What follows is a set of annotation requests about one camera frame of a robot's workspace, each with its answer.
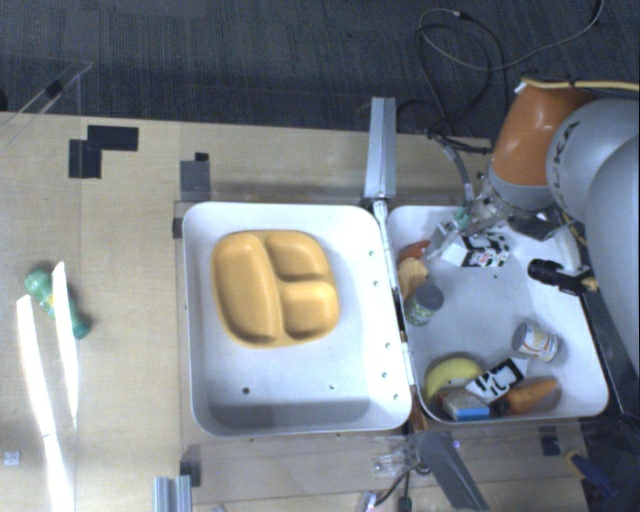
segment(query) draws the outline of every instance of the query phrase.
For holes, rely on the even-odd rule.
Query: wooden surface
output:
[[[139,149],[104,151],[101,180],[69,180],[68,140],[85,138],[88,124],[138,126]],[[333,460],[330,453],[316,454],[326,450],[328,440],[315,437],[299,440],[304,453],[290,460],[301,471],[317,470],[316,479],[285,481],[293,473],[281,466],[280,454],[256,451],[249,441],[219,442],[194,427],[180,385],[182,379],[184,392],[177,314],[183,304],[176,293],[180,280],[171,232],[180,160],[209,153],[214,198],[314,202],[328,195],[349,202],[357,201],[364,183],[366,151],[362,133],[47,116],[0,157],[0,446],[22,451],[20,466],[0,468],[0,509],[43,510],[48,501],[41,441],[16,364],[15,300],[30,265],[60,259],[67,263],[81,309],[94,321],[90,336],[78,344],[78,511],[150,510],[154,477],[175,477],[192,447],[225,468],[223,493],[215,474],[206,475],[213,482],[208,490],[194,489],[198,512],[208,512],[221,498],[228,512],[350,512],[359,496],[355,491],[365,489],[362,482],[367,489],[388,486],[390,479],[373,477],[371,458],[357,451],[357,442],[338,450]],[[470,174],[483,170],[485,162],[468,161]],[[424,137],[399,137],[398,174],[408,201],[442,204],[461,197],[454,166]],[[560,457],[542,455],[536,433],[531,428],[498,436],[457,435],[492,510],[586,510],[579,481]],[[581,448],[576,427],[566,427],[559,438],[562,450]],[[343,478],[341,487],[349,492],[301,497],[334,485],[326,474],[332,460],[353,467],[345,473],[353,477]],[[261,480],[247,479],[247,467]],[[451,510],[432,476],[416,477],[412,486],[414,510]],[[289,497],[243,498],[278,492]],[[393,510],[393,504],[381,510]]]

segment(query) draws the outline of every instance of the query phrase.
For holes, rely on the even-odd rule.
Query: canned food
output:
[[[513,350],[545,363],[556,356],[559,345],[558,335],[545,332],[528,322],[521,323],[513,333]]]
[[[405,301],[404,316],[410,324],[426,325],[442,304],[444,296],[440,288],[431,283],[424,283]]]

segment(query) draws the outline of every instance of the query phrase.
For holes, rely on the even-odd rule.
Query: black cable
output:
[[[376,504],[374,506],[377,507],[379,505],[382,505],[385,501],[387,501],[389,499],[389,496],[393,494],[393,491],[395,491],[396,488],[400,485],[400,483],[402,483],[402,480],[407,476],[407,474],[409,474],[411,471],[413,471],[418,466],[420,466],[420,464],[421,464],[420,462],[416,462],[413,466],[409,467],[408,469],[405,469],[402,473],[400,473],[398,478],[396,478],[393,484],[391,484],[391,487],[389,487],[389,490],[385,492],[381,498],[376,497]]]
[[[596,0],[596,5],[593,7],[593,13],[591,13],[591,18],[589,18],[589,25],[597,25],[598,18],[600,18],[600,13],[602,12],[602,8],[604,0]]]
[[[426,105],[426,106],[433,106],[433,102],[428,101],[428,100],[421,100],[421,99],[411,99],[411,100],[406,100],[403,101],[401,103],[398,104],[398,106],[396,107],[396,118],[399,119],[402,116],[402,113],[408,108],[408,107],[412,107],[415,105]],[[421,129],[421,130],[413,130],[413,131],[407,131],[407,132],[403,132],[400,130],[400,123],[398,123],[398,133],[413,133],[413,134],[421,134],[421,135],[426,135],[429,139],[433,139],[436,135],[438,137],[441,137],[442,139],[446,140],[451,147],[453,147],[454,149],[458,150],[458,151],[463,151],[465,153],[478,153],[481,155],[488,155],[489,153],[491,153],[493,151],[492,147],[484,147],[484,146],[473,146],[471,144],[467,144],[466,142],[462,142],[459,140],[455,140],[455,139],[451,139],[445,135],[442,135],[440,133],[435,134],[433,132],[431,132],[428,128],[427,129]]]
[[[498,36],[495,35],[493,30],[491,30],[487,25],[482,23],[480,20],[475,19],[471,15],[461,11],[460,12],[460,19],[469,21],[469,22],[475,24],[476,26],[480,27],[482,30],[484,30],[487,34],[489,34],[489,37],[491,39],[493,39],[493,42],[495,43],[496,48],[498,49],[498,56],[499,56],[499,60],[500,60],[500,68],[501,68],[501,71],[502,71],[502,84],[504,86],[504,91],[503,91],[504,92],[504,99],[505,99],[504,112],[505,112],[505,115],[506,115],[509,112],[509,104],[510,104],[509,80],[507,78],[507,68],[504,67],[504,52],[502,51],[502,44],[500,44],[500,39],[498,38]]]
[[[486,71],[484,73],[484,80],[482,82],[482,86],[480,87],[479,91],[476,93],[476,95],[469,101],[467,101],[464,105],[462,105],[461,107],[459,107],[457,110],[455,110],[454,112],[451,113],[447,113],[446,110],[443,107],[442,101],[440,99],[440,96],[438,95],[433,82],[431,80],[431,78],[429,77],[423,63],[422,63],[422,59],[420,57],[420,44],[422,41],[422,37],[426,34],[428,34],[429,32],[433,31],[433,30],[445,30],[445,31],[451,31],[454,33],[457,33],[459,35],[461,35],[462,37],[466,38],[468,41],[470,41],[471,43],[473,43],[473,45],[476,46],[476,48],[478,48],[478,50],[480,50],[480,52],[482,53],[482,55],[484,56],[485,62],[486,62],[486,67],[489,68],[491,67],[491,59],[489,58],[489,54],[487,53],[486,49],[484,48],[484,46],[480,43],[480,41],[478,41],[474,36],[472,36],[471,34],[469,34],[468,32],[465,32],[463,30],[460,30],[458,28],[455,27],[451,27],[449,25],[445,25],[442,23],[432,23],[429,25],[424,25],[422,27],[420,27],[415,35],[414,35],[414,52],[416,54],[416,59],[418,60],[418,63],[420,64],[420,69],[422,71],[422,74],[424,75],[426,81],[427,81],[427,85],[429,87],[429,89],[431,90],[434,100],[436,101],[438,108],[440,110],[441,113],[441,118],[438,119],[435,123],[432,123],[429,126],[429,129],[432,131],[437,130],[438,126],[442,125],[443,123],[445,123],[445,125],[447,126],[449,133],[453,134],[453,129],[452,129],[452,124],[451,121],[454,121],[456,118],[461,118],[464,115],[466,115],[469,111],[471,111],[479,102],[480,100],[484,97],[487,89],[489,88],[489,81],[490,81],[490,75],[491,73],[489,71]]]
[[[404,479],[404,495],[400,497],[398,500],[398,512],[411,512],[413,508],[413,503],[411,502],[411,498],[409,498],[409,477],[411,476],[411,471],[407,473],[406,478]]]

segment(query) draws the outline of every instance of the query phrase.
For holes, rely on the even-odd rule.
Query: green object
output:
[[[471,220],[471,215],[469,215],[466,212],[464,206],[461,206],[453,214],[453,220],[456,221],[456,223],[458,225],[458,229],[460,229],[462,231],[462,230],[467,229],[467,226],[469,225],[469,221]]]
[[[53,282],[51,280],[51,274],[42,269],[34,270],[24,280],[24,286],[29,292],[29,295],[33,297],[47,315],[55,319],[56,315],[53,308]],[[71,315],[73,336],[80,340],[89,334],[91,328],[80,318],[76,304],[71,297],[69,297],[69,313]]]

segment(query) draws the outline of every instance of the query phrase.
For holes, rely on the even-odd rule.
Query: cable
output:
[[[546,82],[524,77],[521,81],[538,89],[621,89],[623,91],[640,92],[640,85],[632,82],[615,80],[576,80],[575,82]]]
[[[411,498],[409,498],[410,477],[411,472],[407,473],[407,476],[404,479],[404,495],[398,500],[398,512],[411,512],[411,509],[413,508],[413,503],[411,502]]]
[[[589,29],[591,29],[591,27],[593,27],[598,22],[598,20],[600,19],[600,15],[602,14],[602,11],[604,9],[604,3],[605,3],[604,0],[600,0],[600,5],[598,6],[598,9],[597,9],[596,13],[593,15],[591,21],[580,32],[578,32],[578,33],[576,33],[576,34],[574,34],[574,35],[572,35],[572,36],[570,36],[570,37],[568,37],[566,39],[563,39],[561,41],[557,41],[555,43],[551,43],[551,44],[542,46],[540,48],[537,48],[536,50],[533,50],[533,51],[527,53],[526,55],[523,55],[522,57],[519,57],[516,60],[511,61],[511,62],[509,62],[507,64],[501,64],[500,66],[495,66],[495,67],[483,68],[483,67],[480,67],[480,66],[475,66],[473,64],[469,64],[468,62],[465,62],[465,61],[463,61],[461,59],[458,59],[456,56],[451,55],[450,53],[448,53],[445,50],[443,50],[442,48],[440,48],[437,44],[435,44],[433,41],[431,41],[426,35],[423,35],[423,39],[434,50],[436,50],[438,53],[440,53],[441,55],[443,55],[447,59],[450,59],[450,60],[452,60],[454,62],[457,62],[461,66],[465,66],[465,67],[470,68],[470,69],[475,69],[476,71],[500,71],[502,69],[507,69],[507,68],[513,67],[516,64],[520,64],[521,62],[527,60],[530,57],[533,57],[534,55],[536,55],[536,54],[538,54],[538,53],[540,53],[542,51],[549,50],[550,48],[555,48],[556,46],[561,46],[563,44],[567,44],[567,43],[569,43],[569,42],[581,37],[586,32],[588,32]],[[433,13],[433,12],[448,12],[448,13],[453,14],[454,16],[457,16],[457,17],[461,17],[463,15],[463,13],[461,13],[460,11],[453,11],[453,10],[449,10],[449,9],[430,9],[430,10],[428,10],[428,11],[426,11],[426,12],[424,12],[422,14],[422,16],[420,17],[420,24],[422,25],[422,22],[423,22],[424,18],[428,14]]]
[[[587,247],[587,240],[584,236],[582,236],[580,234],[580,232],[576,229],[576,226],[573,224],[572,219],[569,217],[569,215],[567,215],[567,212],[563,211],[562,212],[562,219],[564,220],[564,222],[566,223],[566,225],[569,226],[569,231],[571,231],[571,234],[573,235],[573,237],[583,246]]]
[[[496,36],[496,34],[493,32],[493,30],[491,30],[487,25],[485,25],[484,23],[482,23],[481,21],[475,19],[474,17],[470,16],[469,14],[466,14],[464,12],[461,11],[454,11],[452,9],[443,9],[443,8],[436,8],[436,9],[429,9],[428,11],[425,11],[424,13],[422,13],[422,16],[420,16],[420,21],[418,23],[418,27],[422,28],[424,26],[424,19],[428,14],[431,13],[435,13],[435,12],[443,12],[446,14],[450,14],[456,18],[459,18],[460,20],[463,21],[470,21],[471,23],[474,23],[475,25],[477,25],[478,27],[480,27],[482,30],[484,30],[487,34],[489,34],[489,37],[491,37],[491,39],[493,39],[493,42],[496,45],[496,48],[498,49],[498,54],[500,56],[500,66],[498,66],[497,69],[495,69],[495,71],[497,71],[498,69],[502,70],[502,78],[503,78],[503,83],[504,83],[504,88],[505,88],[505,100],[506,100],[506,106],[505,106],[505,111],[509,110],[509,86],[508,86],[508,80],[507,80],[507,73],[506,73],[506,66],[504,63],[504,52],[502,51],[502,45],[500,44],[500,39],[498,38],[498,36]],[[494,70],[493,68],[487,66],[487,71],[492,71]]]
[[[381,498],[376,498],[376,504],[374,505],[375,507],[382,505],[385,501],[387,501],[389,499],[389,496],[391,496],[393,494],[393,491],[396,490],[396,488],[400,485],[400,483],[402,482],[402,480],[414,469],[416,469],[418,466],[420,466],[422,464],[422,462],[418,461],[416,462],[413,466],[410,466],[409,468],[405,469],[402,473],[400,473],[400,475],[398,476],[398,478],[396,478],[396,480],[393,482],[393,484],[391,485],[391,487],[389,488],[389,490],[387,492],[384,493],[384,495]]]
[[[431,90],[431,93],[433,94],[434,100],[438,106],[438,109],[440,111],[440,115],[441,118],[438,119],[435,123],[432,123],[429,126],[429,129],[434,130],[436,129],[436,127],[440,126],[441,124],[445,123],[447,128],[449,129],[449,133],[453,133],[453,129],[452,126],[450,124],[450,122],[452,120],[454,120],[457,117],[462,117],[463,115],[467,114],[470,110],[472,110],[482,99],[482,97],[484,96],[484,94],[486,93],[488,87],[489,87],[489,72],[485,71],[485,76],[484,76],[484,81],[482,82],[482,85],[479,89],[479,91],[476,93],[476,95],[469,101],[467,101],[464,105],[462,105],[461,107],[459,107],[457,110],[455,110],[454,112],[451,113],[446,113],[443,105],[442,105],[442,101],[440,100],[440,97],[437,93],[437,91],[435,90],[435,87],[433,86],[433,83],[431,81],[431,78],[429,77],[429,75],[427,74],[427,71],[424,67],[424,65],[422,64],[422,59],[420,58],[420,41],[422,39],[422,37],[433,30],[445,30],[445,31],[451,31],[451,32],[455,32],[459,35],[462,35],[463,37],[465,37],[468,41],[470,41],[471,43],[473,43],[474,46],[476,46],[476,48],[478,48],[480,50],[480,52],[482,53],[482,55],[484,56],[485,62],[487,63],[487,67],[490,66],[491,64],[491,60],[489,58],[489,55],[487,53],[487,51],[485,50],[484,46],[482,46],[482,44],[475,38],[473,37],[471,34],[458,30],[454,27],[450,27],[448,25],[444,25],[442,23],[435,23],[435,24],[431,24],[431,25],[427,25],[427,26],[423,26],[421,27],[419,30],[416,31],[415,35],[414,35],[414,52],[416,55],[416,59],[418,60],[418,63],[420,64],[420,70],[422,72],[422,75],[424,76],[424,78],[427,81],[427,85],[429,87],[429,89]]]
[[[432,101],[428,101],[428,100],[421,100],[421,99],[412,99],[412,100],[407,100],[407,101],[403,101],[401,103],[398,104],[398,106],[396,107],[396,117],[400,118],[400,116],[402,115],[402,113],[408,108],[408,107],[412,107],[414,105],[426,105],[426,106],[434,106]],[[434,134],[431,132],[431,130],[427,129],[422,129],[422,130],[416,130],[416,131],[412,131],[412,132],[406,132],[406,133],[420,133],[423,135],[426,135],[429,139],[432,139],[434,137]],[[455,140],[455,139],[451,139],[445,135],[442,134],[438,134],[439,137],[441,137],[442,139],[446,140],[451,147],[453,147],[454,149],[458,150],[458,151],[463,151],[465,153],[477,153],[480,155],[488,155],[493,151],[492,147],[485,147],[485,146],[472,146],[471,144],[467,144],[466,142],[462,142],[459,140]]]
[[[463,206],[465,209],[465,213],[471,213],[471,206],[473,204],[475,195],[473,193],[473,185],[471,184],[471,180],[469,179],[469,173],[467,173],[467,168],[464,166],[462,158],[460,158],[458,152],[451,146],[447,139],[436,134],[432,134],[431,137],[442,146],[444,153],[445,155],[447,155],[449,160],[456,164],[458,172],[460,173],[460,179],[462,180],[462,186],[464,188]]]

